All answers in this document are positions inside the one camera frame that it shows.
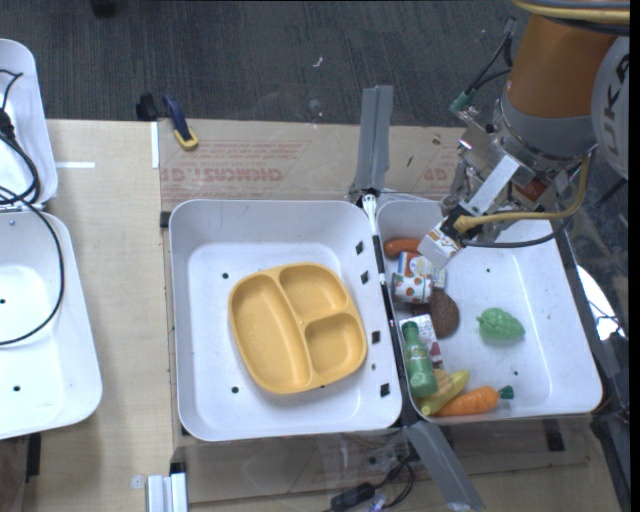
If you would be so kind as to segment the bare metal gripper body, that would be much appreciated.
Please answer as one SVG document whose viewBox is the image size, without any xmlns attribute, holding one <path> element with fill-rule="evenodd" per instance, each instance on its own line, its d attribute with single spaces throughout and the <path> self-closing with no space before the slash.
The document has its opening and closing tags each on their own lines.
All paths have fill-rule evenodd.
<svg viewBox="0 0 640 512">
<path fill-rule="evenodd" d="M 525 141 L 501 107 L 484 118 L 469 107 L 459 140 L 461 170 L 448 197 L 448 234 L 495 238 L 519 220 L 568 218 L 558 204 L 568 189 L 568 160 Z"/>
</svg>

